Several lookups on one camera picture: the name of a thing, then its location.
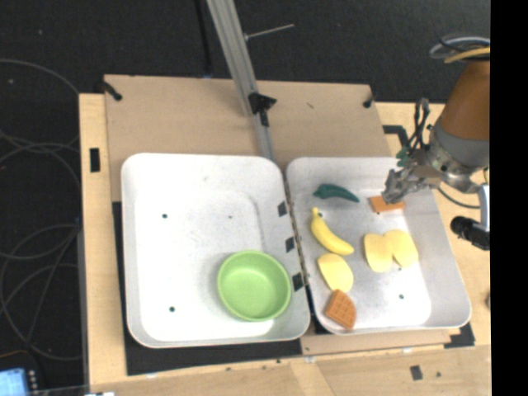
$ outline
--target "black wire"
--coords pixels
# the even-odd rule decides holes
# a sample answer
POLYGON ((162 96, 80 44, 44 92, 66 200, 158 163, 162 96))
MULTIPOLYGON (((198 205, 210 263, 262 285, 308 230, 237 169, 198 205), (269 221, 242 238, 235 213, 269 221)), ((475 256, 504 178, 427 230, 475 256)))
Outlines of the black wire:
POLYGON ((469 205, 469 204, 464 204, 463 202, 460 202, 460 201, 457 201, 455 198, 453 198, 452 196, 449 196, 447 195, 444 190, 442 190, 439 186, 438 186, 438 191, 445 197, 447 198, 449 201, 451 201, 452 203, 454 204, 457 204, 461 207, 464 207, 464 208, 469 208, 471 210, 480 210, 480 205, 469 205))
MULTIPOLYGON (((39 233, 33 233, 31 235, 31 238, 35 237, 37 234, 40 234, 40 233, 43 233, 44 231, 49 230, 49 229, 50 228, 44 228, 41 231, 39 231, 39 233)), ((42 306, 44 305, 45 296, 47 295, 47 292, 48 292, 48 289, 50 287, 51 281, 53 280, 57 269, 61 266, 60 262, 64 258, 64 255, 66 254, 66 251, 68 250, 69 246, 72 244, 74 239, 78 236, 78 233, 79 233, 78 226, 77 225, 73 226, 73 231, 68 235, 68 238, 64 241, 64 244, 62 246, 60 254, 57 257, 57 259, 55 260, 55 263, 52 266, 47 266, 47 267, 41 268, 38 271, 35 271, 34 273, 32 273, 31 275, 26 277, 25 280, 23 280, 18 285, 18 287, 9 295, 9 297, 7 299, 5 299, 4 294, 3 294, 3 282, 4 282, 5 274, 6 274, 6 271, 7 271, 7 265, 9 264, 9 260, 7 260, 5 262, 5 264, 3 266, 3 269, 2 269, 2 273, 0 274, 0 303, 1 303, 0 315, 2 315, 2 314, 6 315, 6 320, 9 322, 9 325, 11 326, 13 332, 26 344, 26 348, 28 350, 31 350, 31 351, 33 351, 35 353, 38 353, 41 356, 50 358, 51 360, 55 360, 55 361, 78 361, 78 360, 80 360, 82 358, 82 356, 56 356, 56 355, 51 355, 48 352, 43 351, 39 347, 31 344, 31 338, 32 338, 32 335, 33 335, 33 332, 34 332, 34 329, 35 329, 36 321, 37 321, 37 319, 38 319, 38 317, 40 315, 40 311, 42 309, 42 306), (14 321, 12 319, 12 316, 11 316, 11 314, 10 314, 8 308, 7 308, 7 305, 11 302, 11 300, 18 294, 18 292, 21 291, 21 289, 27 283, 29 283, 31 280, 33 280, 35 277, 37 277, 39 274, 42 274, 43 272, 45 272, 47 270, 51 270, 51 273, 49 274, 48 280, 46 281, 46 284, 45 284, 45 287, 44 287, 43 291, 41 292, 42 295, 40 297, 40 301, 39 301, 39 304, 37 306, 37 309, 35 310, 35 315, 34 315, 33 320, 31 322, 30 330, 29 330, 27 336, 24 336, 24 333, 22 333, 21 330, 18 328, 18 326, 14 323, 14 321)), ((24 243, 27 243, 31 238, 30 237, 25 238, 24 239, 24 243)), ((71 266, 75 266, 75 265, 73 265, 73 264, 63 264, 63 266, 70 266, 71 267, 71 266)))
MULTIPOLYGON (((42 149, 46 146, 53 146, 53 145, 57 145, 56 143, 39 143, 39 144, 28 144, 28 145, 25 145, 25 146, 21 146, 21 147, 18 147, 16 149, 13 149, 10 153, 7 153, 5 155, 3 155, 2 157, 0 157, 0 163, 3 163, 4 161, 6 161, 8 158, 18 154, 18 153, 22 153, 24 151, 28 151, 28 150, 31 150, 31 149, 42 149)), ((49 152, 44 152, 45 154, 48 154, 52 157, 55 157, 61 164, 63 164, 66 169, 68 170, 68 172, 70 173, 70 175, 73 177, 74 181, 75 181, 75 184, 77 185, 77 188, 78 189, 81 189, 81 182, 79 181, 79 178, 77 177, 77 173, 72 169, 72 167, 68 164, 68 162, 66 160, 64 160, 64 158, 62 158, 61 156, 59 156, 56 152, 54 151, 49 151, 49 152)))
MULTIPOLYGON (((433 59, 446 59, 455 54, 464 53, 465 51, 477 48, 486 48, 491 45, 490 40, 471 35, 446 35, 439 38, 438 42, 439 44, 435 45, 429 51, 429 55, 433 59), (449 51, 439 52, 438 50, 440 48, 448 49, 449 51)), ((480 54, 469 56, 459 61, 489 61, 490 58, 490 54, 480 54)))
MULTIPOLYGON (((28 145, 35 144, 35 143, 31 142, 29 139, 19 138, 19 137, 13 136, 13 135, 6 134, 2 129, 0 129, 0 138, 4 138, 9 144, 11 144, 11 145, 13 145, 13 146, 15 146, 17 148, 27 147, 28 145)), ((29 153, 56 153, 57 151, 60 151, 61 149, 68 149, 70 151, 78 153, 79 152, 78 148, 72 147, 72 145, 77 140, 78 140, 78 136, 76 136, 75 138, 71 139, 66 144, 56 143, 56 142, 53 142, 53 143, 41 143, 39 145, 42 146, 43 148, 38 148, 38 149, 28 148, 27 151, 29 153)))
POLYGON ((414 111, 414 132, 408 139, 409 155, 414 152, 418 145, 422 148, 425 144, 423 143, 423 130, 426 127, 427 117, 431 114, 429 109, 429 101, 426 98, 421 98, 417 101, 414 111))
POLYGON ((205 30, 204 14, 201 10, 200 0, 193 0, 193 2, 198 18, 198 27, 200 28, 201 43, 204 48, 205 74, 210 76, 213 73, 213 62, 211 61, 209 41, 207 40, 207 31, 205 30))
POLYGON ((17 59, 0 59, 0 64, 15 64, 18 66, 25 66, 27 68, 33 68, 36 70, 40 70, 41 72, 47 73, 57 78, 60 82, 62 82, 69 89, 71 89, 76 95, 79 95, 79 90, 68 79, 66 79, 60 73, 57 73, 54 70, 45 68, 44 66, 40 66, 39 64, 34 64, 31 62, 26 62, 25 60, 17 60, 17 59))
MULTIPOLYGON (((57 78, 63 84, 65 84, 70 90, 72 90, 76 96, 79 95, 78 89, 68 79, 56 73, 55 71, 39 66, 38 64, 33 64, 33 63, 26 62, 26 61, 15 60, 15 59, 0 59, 0 64, 15 64, 19 66, 37 69, 39 71, 42 71, 44 73, 47 73, 57 78)), ((2 130, 0 130, 0 139, 5 139, 9 144, 16 147, 9 153, 6 153, 3 156, 1 156, 0 163, 3 163, 9 158, 14 157, 17 154, 24 153, 24 152, 44 154, 44 155, 51 156, 55 158, 56 160, 58 160, 64 167, 66 167, 69 174, 74 179, 77 188, 80 190, 81 185, 80 185, 80 181, 78 178, 78 174, 72 169, 72 167, 68 164, 68 162, 61 155, 58 154, 58 152, 62 150, 68 150, 68 151, 73 151, 75 153, 78 153, 78 149, 73 147, 73 144, 76 141, 78 141, 78 135, 75 136, 73 139, 71 139, 66 144, 55 143, 55 142, 34 143, 30 141, 29 139, 15 137, 15 136, 6 134, 2 130)), ((29 234, 25 238, 23 238, 13 248, 11 252, 0 251, 0 259, 2 258, 5 259, 5 262, 3 263, 3 266, 2 266, 2 271, 0 272, 0 316, 2 316, 2 314, 5 314, 6 320, 9 322, 12 328, 12 331, 25 343, 28 351, 32 352, 33 354, 38 354, 45 358, 51 359, 53 361, 79 361, 82 359, 81 355, 77 355, 77 356, 52 355, 52 354, 49 354, 47 351, 44 351, 40 349, 38 346, 31 343, 31 340, 33 338, 33 333, 35 331, 35 326, 40 316, 40 311, 42 310, 42 307, 44 306, 46 295, 48 294, 48 290, 50 288, 52 280, 55 277, 57 270, 60 267, 77 267, 74 264, 69 264, 69 263, 61 264, 61 261, 63 260, 71 244, 74 242, 75 238, 78 236, 80 227, 81 226, 79 224, 56 224, 53 226, 42 228, 40 230, 37 230, 34 233, 29 234), (43 233, 47 233, 52 230, 66 229, 66 228, 70 228, 72 229, 72 231, 68 234, 68 236, 65 239, 61 240, 57 245, 53 246, 51 249, 48 249, 48 250, 45 250, 39 253, 34 253, 31 255, 26 255, 26 256, 20 256, 20 254, 18 254, 20 249, 23 248, 28 242, 30 242, 36 236, 43 234, 43 233), (42 257, 46 257, 56 251, 59 251, 59 256, 54 260, 53 265, 41 268, 38 271, 35 271, 29 276, 27 276, 25 280, 23 280, 18 285, 18 287, 9 295, 7 299, 4 298, 4 294, 3 294, 4 277, 6 275, 7 266, 9 265, 10 262, 14 262, 14 261, 25 262, 25 261, 36 260, 42 257), (24 336, 24 334, 20 331, 18 326, 12 320, 12 316, 9 312, 9 309, 7 308, 7 305, 13 300, 13 298, 16 295, 18 295, 18 293, 21 291, 21 289, 24 288, 24 286, 26 286, 29 282, 31 282, 38 275, 43 274, 47 272, 48 270, 50 270, 50 273, 45 282, 45 286, 41 292, 40 300, 35 310, 35 315, 31 321, 31 326, 29 328, 27 335, 24 336)))

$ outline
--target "yellow banana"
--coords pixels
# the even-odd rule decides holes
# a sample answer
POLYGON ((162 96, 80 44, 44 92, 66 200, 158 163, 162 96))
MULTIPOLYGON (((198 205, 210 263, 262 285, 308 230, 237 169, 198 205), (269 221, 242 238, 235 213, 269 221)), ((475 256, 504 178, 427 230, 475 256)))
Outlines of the yellow banana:
POLYGON ((319 215, 319 210, 315 207, 312 208, 312 223, 310 224, 310 228, 315 238, 328 251, 337 255, 350 255, 354 252, 354 247, 350 243, 339 238, 330 230, 319 215))

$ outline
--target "waffle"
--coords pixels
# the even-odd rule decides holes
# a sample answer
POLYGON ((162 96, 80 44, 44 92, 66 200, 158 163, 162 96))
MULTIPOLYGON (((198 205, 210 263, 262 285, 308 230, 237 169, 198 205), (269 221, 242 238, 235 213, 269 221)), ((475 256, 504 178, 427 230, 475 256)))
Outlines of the waffle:
POLYGON ((405 204, 403 203, 403 201, 397 202, 395 204, 387 204, 385 201, 383 201, 382 196, 372 196, 371 198, 369 198, 369 200, 372 204, 372 208, 376 213, 405 208, 405 204))
POLYGON ((324 314, 344 328, 352 330, 356 322, 356 306, 342 290, 333 291, 324 314))

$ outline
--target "metal pole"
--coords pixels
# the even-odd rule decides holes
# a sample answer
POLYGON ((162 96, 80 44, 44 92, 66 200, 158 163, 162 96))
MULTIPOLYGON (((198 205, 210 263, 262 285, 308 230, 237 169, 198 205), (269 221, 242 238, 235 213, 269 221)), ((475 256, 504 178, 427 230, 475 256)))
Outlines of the metal pole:
POLYGON ((254 115, 249 96, 258 93, 257 80, 249 58, 246 40, 234 6, 234 0, 206 0, 219 36, 229 72, 237 87, 243 113, 253 117, 257 140, 263 157, 275 161, 269 128, 254 115))

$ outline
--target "black carpet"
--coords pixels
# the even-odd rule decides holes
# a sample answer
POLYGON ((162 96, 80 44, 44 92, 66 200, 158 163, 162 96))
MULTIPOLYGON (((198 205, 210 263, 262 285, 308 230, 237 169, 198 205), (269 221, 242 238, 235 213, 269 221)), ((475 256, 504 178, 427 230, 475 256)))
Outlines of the black carpet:
MULTIPOLYGON (((491 0, 235 3, 247 34, 295 24, 248 41, 257 79, 368 83, 378 101, 445 101, 463 64, 429 49, 490 37, 491 0)), ((77 92, 105 73, 229 74, 205 0, 0 0, 0 59, 0 357, 27 352, 50 388, 81 384, 77 92)))

